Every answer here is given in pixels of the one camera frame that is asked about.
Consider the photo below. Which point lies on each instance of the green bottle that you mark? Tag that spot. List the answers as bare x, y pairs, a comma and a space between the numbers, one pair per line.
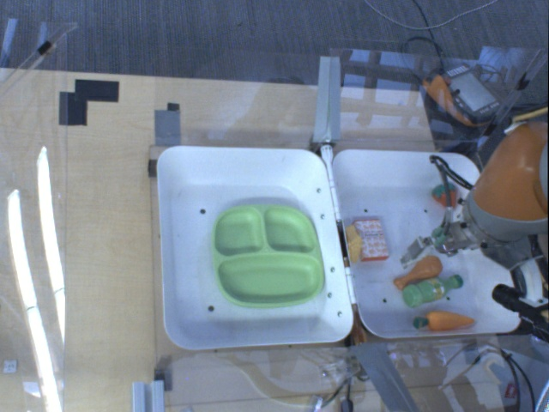
422, 293

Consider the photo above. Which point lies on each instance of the orange and green toy vegetable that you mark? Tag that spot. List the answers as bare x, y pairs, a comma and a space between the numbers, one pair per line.
442, 195

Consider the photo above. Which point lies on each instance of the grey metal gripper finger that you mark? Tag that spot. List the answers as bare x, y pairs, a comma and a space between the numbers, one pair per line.
414, 252

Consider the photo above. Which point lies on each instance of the orange chicken drumstick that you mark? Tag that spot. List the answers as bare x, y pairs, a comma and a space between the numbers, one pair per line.
422, 269

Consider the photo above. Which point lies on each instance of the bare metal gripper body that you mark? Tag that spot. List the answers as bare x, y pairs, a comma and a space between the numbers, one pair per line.
462, 235

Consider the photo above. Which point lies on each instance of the green divided plate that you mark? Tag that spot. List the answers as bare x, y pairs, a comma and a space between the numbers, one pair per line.
268, 273

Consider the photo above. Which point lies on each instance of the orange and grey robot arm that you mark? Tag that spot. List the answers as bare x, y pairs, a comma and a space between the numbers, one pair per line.
510, 178

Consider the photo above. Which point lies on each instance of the yellow biscuit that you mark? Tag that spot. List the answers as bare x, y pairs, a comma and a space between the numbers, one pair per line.
353, 244

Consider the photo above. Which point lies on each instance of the orange and white carton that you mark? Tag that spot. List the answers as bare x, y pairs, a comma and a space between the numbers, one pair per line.
372, 238

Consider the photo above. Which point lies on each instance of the orange carrot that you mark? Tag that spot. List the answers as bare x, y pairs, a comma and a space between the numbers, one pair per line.
448, 321

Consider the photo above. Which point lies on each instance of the black cylinder on white bracket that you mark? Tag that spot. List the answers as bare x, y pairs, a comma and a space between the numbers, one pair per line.
521, 301

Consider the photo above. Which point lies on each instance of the white plastic tray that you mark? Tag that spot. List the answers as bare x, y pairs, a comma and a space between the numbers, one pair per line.
193, 273
394, 187

